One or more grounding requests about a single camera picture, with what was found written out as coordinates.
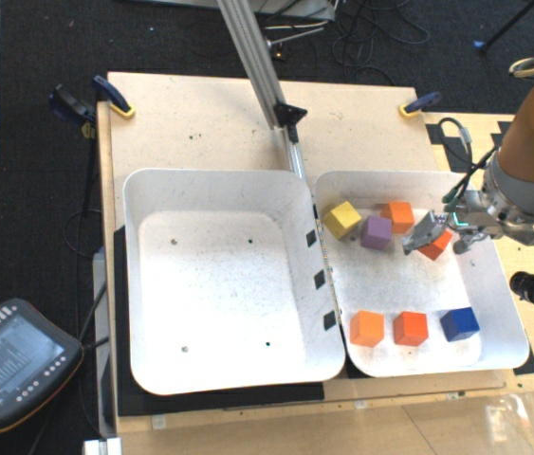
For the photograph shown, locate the red orange cube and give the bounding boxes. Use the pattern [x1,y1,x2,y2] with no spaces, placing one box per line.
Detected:
[392,310,430,349]
[416,228,454,262]

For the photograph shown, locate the yellow cube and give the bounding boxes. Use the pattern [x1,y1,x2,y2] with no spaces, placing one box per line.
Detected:
[322,200,363,242]

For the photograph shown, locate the white plastic tray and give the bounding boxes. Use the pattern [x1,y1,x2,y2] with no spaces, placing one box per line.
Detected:
[312,170,531,379]
[122,167,347,396]

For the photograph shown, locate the pale wood board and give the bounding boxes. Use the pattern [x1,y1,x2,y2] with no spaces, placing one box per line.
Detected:
[106,71,507,434]

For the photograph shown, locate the blue cube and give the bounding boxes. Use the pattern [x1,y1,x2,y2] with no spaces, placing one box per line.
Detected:
[439,306,482,344]

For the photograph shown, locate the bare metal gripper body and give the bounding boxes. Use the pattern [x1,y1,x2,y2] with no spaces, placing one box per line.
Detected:
[442,178,534,248]

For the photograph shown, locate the purple cube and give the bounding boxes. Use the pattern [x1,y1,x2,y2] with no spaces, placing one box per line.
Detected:
[359,214,395,252]

